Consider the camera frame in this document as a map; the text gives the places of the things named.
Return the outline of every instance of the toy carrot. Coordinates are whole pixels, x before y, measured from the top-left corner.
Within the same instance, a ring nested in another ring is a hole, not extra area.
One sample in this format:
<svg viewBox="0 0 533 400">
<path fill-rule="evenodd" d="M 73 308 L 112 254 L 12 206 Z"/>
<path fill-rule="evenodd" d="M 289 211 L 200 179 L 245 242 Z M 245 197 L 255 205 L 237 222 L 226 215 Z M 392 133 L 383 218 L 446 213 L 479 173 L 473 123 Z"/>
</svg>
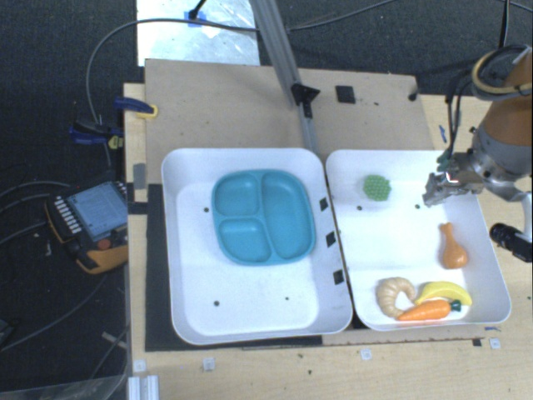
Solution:
<svg viewBox="0 0 533 400">
<path fill-rule="evenodd" d="M 401 322 L 419 321 L 419 320 L 438 320 L 444 318 L 450 311 L 460 311 L 461 302 L 454 301 L 449 303 L 444 299 L 436 299 L 435 301 L 425 301 L 410 310 L 405 311 L 402 315 L 397 317 Z"/>
</svg>

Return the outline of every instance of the blue divided plate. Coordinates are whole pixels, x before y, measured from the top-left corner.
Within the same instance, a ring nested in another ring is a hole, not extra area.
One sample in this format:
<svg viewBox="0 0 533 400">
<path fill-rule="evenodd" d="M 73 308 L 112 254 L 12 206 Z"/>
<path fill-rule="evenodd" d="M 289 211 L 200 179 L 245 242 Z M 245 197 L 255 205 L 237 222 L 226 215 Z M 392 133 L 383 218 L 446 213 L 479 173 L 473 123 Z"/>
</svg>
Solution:
<svg viewBox="0 0 533 400">
<path fill-rule="evenodd" d="M 212 190 L 212 211 L 218 244 L 236 263 L 292 263 L 315 246 L 306 190 L 290 173 L 230 173 Z"/>
</svg>

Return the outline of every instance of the black carpet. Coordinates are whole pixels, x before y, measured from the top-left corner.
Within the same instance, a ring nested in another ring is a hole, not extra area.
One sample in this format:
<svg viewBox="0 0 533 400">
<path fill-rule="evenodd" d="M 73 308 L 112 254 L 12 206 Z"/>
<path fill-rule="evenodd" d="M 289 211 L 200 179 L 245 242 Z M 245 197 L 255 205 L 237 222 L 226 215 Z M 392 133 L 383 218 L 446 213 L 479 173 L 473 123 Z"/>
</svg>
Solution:
<svg viewBox="0 0 533 400">
<path fill-rule="evenodd" d="M 296 26 L 383 0 L 277 1 L 286 25 Z M 497 47 L 502 11 L 493 0 L 401 0 L 290 39 L 300 67 L 412 74 L 422 93 L 443 93 L 457 69 Z M 0 192 L 33 180 L 74 183 L 105 170 L 102 148 L 72 144 L 67 130 L 77 118 L 89 120 L 84 75 L 92 50 L 135 16 L 135 0 L 0 0 Z M 509 43 L 531 42 L 531 19 L 511 9 Z M 260 51 L 268 63 L 261 42 Z M 105 123 L 118 123 L 112 100 L 122 84 L 141 80 L 132 28 L 116 35 L 94 64 L 94 102 Z M 112 157 L 120 169 L 120 158 Z M 35 187 L 3 197 L 0 209 L 51 191 Z M 43 219 L 42 200 L 1 213 L 0 241 Z M 82 272 L 46 228 L 1 246 L 0 319 L 17 324 L 6 345 L 61 317 L 100 280 Z M 0 352 L 0 392 L 88 378 L 110 345 L 102 332 L 118 335 L 126 324 L 123 289 L 118 269 L 71 317 Z M 119 374 L 124 358 L 123 350 L 113 351 L 98 376 Z"/>
</svg>

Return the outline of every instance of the black cable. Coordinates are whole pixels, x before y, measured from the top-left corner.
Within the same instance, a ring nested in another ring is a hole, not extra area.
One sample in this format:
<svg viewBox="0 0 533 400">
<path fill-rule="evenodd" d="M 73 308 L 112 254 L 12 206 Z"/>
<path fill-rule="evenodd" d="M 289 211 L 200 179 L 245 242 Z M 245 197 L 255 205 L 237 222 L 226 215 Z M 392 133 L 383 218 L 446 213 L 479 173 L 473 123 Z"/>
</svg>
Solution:
<svg viewBox="0 0 533 400">
<path fill-rule="evenodd" d="M 472 92 L 479 98 L 487 101 L 498 101 L 509 98 L 518 97 L 523 94 L 531 93 L 531 83 L 524 85 L 517 85 L 515 87 L 493 87 L 488 85 L 483 77 L 486 69 L 493 63 L 498 63 L 505 58 L 509 58 L 513 54 L 520 55 L 528 50 L 527 45 L 507 45 L 497 49 L 494 52 L 488 53 L 480 59 L 472 68 L 472 81 L 474 86 Z"/>
<path fill-rule="evenodd" d="M 12 245 L 13 243 L 9 243 L 7 245 L 6 258 L 5 258 L 6 263 L 7 263 L 7 266 L 6 266 L 7 270 L 6 269 L 2 270 L 2 279 L 0 279 L 0 287 L 6 286 L 7 284 L 14 282 L 15 279 L 17 278 L 17 271 L 15 269 L 15 265 L 13 264 L 12 256 L 11 256 Z"/>
<path fill-rule="evenodd" d="M 390 3 L 393 3 L 393 2 L 399 2 L 399 1 L 400 0 L 385 0 L 383 2 L 375 3 L 375 4 L 372 4 L 371 6 L 364 7 L 363 9 L 357 9 L 357 10 L 355 10 L 353 12 L 349 12 L 349 13 L 347 13 L 345 15 L 341 15 L 341 16 L 338 16 L 338 17 L 333 17 L 331 19 L 327 19 L 326 21 L 315 22 L 315 23 L 308 24 L 308 25 L 305 25 L 305 26 L 300 24 L 299 26 L 289 27 L 287 29 L 287 31 L 289 33 L 292 33 L 292 32 L 295 32 L 295 31 L 307 30 L 307 29 L 315 28 L 315 27 L 322 27 L 324 25 L 328 25 L 328 24 L 331 24 L 331 23 L 338 23 L 339 21 L 342 21 L 343 19 L 351 18 L 351 17 L 359 15 L 361 13 L 368 12 L 369 10 L 380 8 L 380 7 L 385 6 L 387 4 L 390 4 Z M 496 0 L 496 1 L 497 2 L 504 2 L 505 0 Z M 520 8 L 520 9 L 523 9 L 523 10 L 526 10 L 527 12 L 533 13 L 533 9 L 531 9 L 530 7 L 521 5 L 519 3 L 510 2 L 510 5 L 515 6 L 517 8 Z"/>
<path fill-rule="evenodd" d="M 25 236 L 29 233 L 31 233 L 32 231 L 40 228 L 40 227 L 44 227 L 47 223 L 46 222 L 39 222 L 39 223 L 36 223 L 36 224 L 33 224 L 31 225 L 30 227 L 26 227 L 26 228 L 23 228 L 22 230 L 19 230 L 13 234 L 11 234 L 10 236 L 7 236 L 5 238 L 3 238 L 2 240 L 0 240 L 0 247 L 3 246 L 4 244 L 10 242 L 11 240 L 13 240 L 14 238 L 18 238 L 18 237 L 21 237 L 21 236 Z M 7 278 L 6 280 L 0 282 L 0 286 L 5 286 L 6 284 L 9 284 L 10 282 L 12 282 L 14 279 L 15 279 L 15 268 L 11 262 L 11 256 L 9 254 L 9 250 L 7 250 L 7 264 L 11 267 L 11 277 Z"/>
<path fill-rule="evenodd" d="M 33 196 L 27 196 L 27 197 L 19 198 L 18 200 L 15 200 L 14 202 L 10 202 L 9 204 L 7 204 L 4 207 L 0 207 L 0 215 L 2 215 L 2 213 L 6 212 L 7 210 L 9 210 L 11 208 L 14 208 L 15 206 L 18 206 L 19 204 L 22 204 L 22 203 L 25 203 L 25 202 L 29 202 L 31 200 L 38 200 L 39 198 L 48 198 L 48 197 L 50 197 L 50 194 L 44 193 L 44 194 L 35 194 Z"/>
<path fill-rule="evenodd" d="M 448 109 L 448 131 L 450 133 L 450 145 L 446 149 L 446 155 L 448 158 L 451 157 L 453 153 L 453 147 L 455 142 L 455 135 L 457 134 L 457 126 L 454 123 L 454 113 L 453 113 L 453 98 L 456 95 L 457 88 L 461 81 L 470 74 L 470 69 L 462 70 L 457 73 L 451 80 L 448 85 L 448 90 L 446 91 L 445 103 L 447 104 Z"/>
<path fill-rule="evenodd" d="M 13 191 L 18 191 L 25 187 L 33 187 L 35 185 L 54 185 L 58 187 L 70 187 L 67 183 L 63 182 L 56 182 L 56 181 L 31 181 L 31 182 L 25 182 L 17 185 L 16 187 L 11 187 L 7 189 L 4 192 L 0 193 L 0 198 L 7 196 L 9 193 L 12 193 Z"/>
<path fill-rule="evenodd" d="M 174 18 L 153 18 L 153 19 L 140 19 L 136 21 L 127 22 L 120 27 L 115 28 L 110 33 L 108 33 L 101 41 L 100 43 L 94 48 L 92 51 L 91 57 L 89 58 L 89 62 L 87 64 L 87 71 L 85 74 L 85 92 L 87 94 L 87 102 L 89 104 L 89 110 L 91 112 L 92 120 L 99 125 L 102 125 L 102 119 L 97 115 L 94 105 L 92 104 L 92 96 L 91 96 L 91 67 L 92 63 L 94 61 L 94 58 L 97 56 L 97 53 L 100 51 L 103 44 L 109 40 L 111 37 L 113 37 L 115 34 L 121 32 L 122 30 L 133 27 L 135 25 L 139 25 L 142 23 L 192 23 L 196 25 L 202 25 L 206 27 L 215 27 L 215 28 L 221 28 L 226 29 L 230 31 L 237 31 L 237 32 L 247 32 L 247 33 L 255 33 L 259 30 L 256 28 L 249 28 L 249 27 L 233 27 L 231 25 L 224 25 L 217 22 L 209 22 L 209 21 L 202 21 L 198 19 L 174 19 Z M 104 152 L 106 153 L 106 160 L 107 160 L 107 168 L 112 167 L 111 162 L 111 156 L 109 154 L 109 146 L 107 145 L 107 142 L 103 144 Z"/>
<path fill-rule="evenodd" d="M 120 333 L 120 335 L 117 336 L 117 339 L 111 344 L 109 349 L 106 351 L 106 353 L 102 356 L 100 359 L 100 362 L 98 362 L 97 366 L 94 368 L 94 370 L 91 373 L 91 376 L 89 379 L 94 379 L 97 376 L 98 371 L 102 368 L 103 364 L 106 362 L 106 360 L 111 355 L 112 351 L 115 349 L 115 347 L 121 342 L 122 338 L 126 336 L 127 331 L 129 330 L 130 325 L 126 325 L 124 330 Z"/>
<path fill-rule="evenodd" d="M 87 304 L 94 295 L 97 294 L 97 292 L 100 290 L 100 288 L 102 287 L 102 285 L 104 284 L 104 282 L 107 280 L 107 275 L 103 276 L 102 277 L 102 280 L 100 280 L 100 282 L 98 283 L 98 285 L 92 290 L 91 293 L 89 293 L 89 295 L 83 299 L 83 301 L 81 301 L 76 307 L 74 307 L 72 310 L 70 310 L 69 312 L 66 312 L 65 314 L 63 314 L 60 318 L 54 320 L 53 322 L 49 323 L 48 325 L 46 325 L 45 327 L 41 327 L 39 330 L 33 332 L 33 333 L 30 333 L 29 335 L 27 335 L 26 337 L 23 337 L 21 339 L 19 339 L 18 341 L 15 341 L 15 342 L 11 342 L 9 343 L 8 345 L 6 345 L 4 348 L 0 349 L 0 353 L 3 353 L 7 350 L 10 350 L 11 348 L 13 347 L 16 347 L 17 345 L 20 345 L 21 343 L 24 343 L 34 337 L 36 337 L 37 335 L 40 335 L 41 333 L 43 332 L 46 332 L 48 329 L 50 328 L 53 328 L 54 326 L 58 325 L 59 323 L 61 323 L 63 320 L 69 318 L 70 316 L 72 316 L 77 310 L 79 310 L 80 308 L 82 308 L 85 304 Z"/>
<path fill-rule="evenodd" d="M 505 0 L 505 4 L 503 7 L 503 15 L 501 17 L 500 42 L 498 44 L 499 48 L 503 48 L 506 45 L 506 41 L 507 41 L 507 32 L 509 30 L 510 3 L 511 3 L 511 0 Z"/>
<path fill-rule="evenodd" d="M 103 400 L 109 400 L 109 398 L 114 393 L 118 392 L 118 390 L 120 390 L 123 387 L 124 383 L 127 380 L 126 370 L 127 370 L 127 362 L 124 363 L 124 366 L 122 366 L 122 371 L 119 373 L 121 375 L 121 377 L 118 379 L 118 381 L 115 384 L 115 386 L 111 390 L 109 390 L 109 393 L 106 395 L 106 397 Z"/>
<path fill-rule="evenodd" d="M 455 112 L 455 121 L 454 121 L 454 130 L 450 134 L 450 154 L 453 153 L 453 148 L 456 144 L 457 139 L 457 133 L 459 132 L 459 126 L 461 125 L 461 98 L 463 96 L 463 93 L 465 92 L 466 88 L 468 88 L 472 84 L 471 80 L 468 80 L 459 90 L 456 97 L 456 112 Z"/>
</svg>

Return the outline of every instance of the black clamp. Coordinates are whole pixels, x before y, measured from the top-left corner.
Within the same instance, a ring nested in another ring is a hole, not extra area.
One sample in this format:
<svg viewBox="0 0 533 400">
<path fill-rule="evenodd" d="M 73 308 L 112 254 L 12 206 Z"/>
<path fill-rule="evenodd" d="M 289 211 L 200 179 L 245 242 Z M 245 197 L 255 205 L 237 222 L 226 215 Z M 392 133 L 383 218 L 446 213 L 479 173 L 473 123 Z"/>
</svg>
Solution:
<svg viewBox="0 0 533 400">
<path fill-rule="evenodd" d="M 311 110 L 311 102 L 316 98 L 316 95 L 320 93 L 320 90 L 313 87 L 304 86 L 300 83 L 294 83 L 291 86 L 292 97 L 296 102 L 296 105 L 303 103 L 303 114 L 306 118 L 313 118 L 313 112 Z"/>
<path fill-rule="evenodd" d="M 492 226 L 489 234 L 496 244 L 511 251 L 514 256 L 525 263 L 531 262 L 533 258 L 531 242 L 523 237 L 522 232 L 504 223 L 497 223 Z"/>
</svg>

